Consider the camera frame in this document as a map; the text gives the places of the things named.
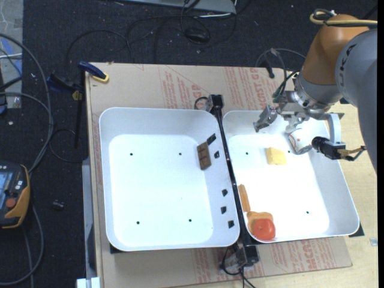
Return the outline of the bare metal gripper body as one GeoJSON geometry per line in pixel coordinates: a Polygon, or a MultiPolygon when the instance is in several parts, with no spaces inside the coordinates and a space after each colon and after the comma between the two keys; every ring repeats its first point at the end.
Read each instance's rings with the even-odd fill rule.
{"type": "Polygon", "coordinates": [[[328,111],[328,105],[317,102],[297,91],[284,91],[275,97],[276,111],[285,119],[321,119],[328,111]]]}

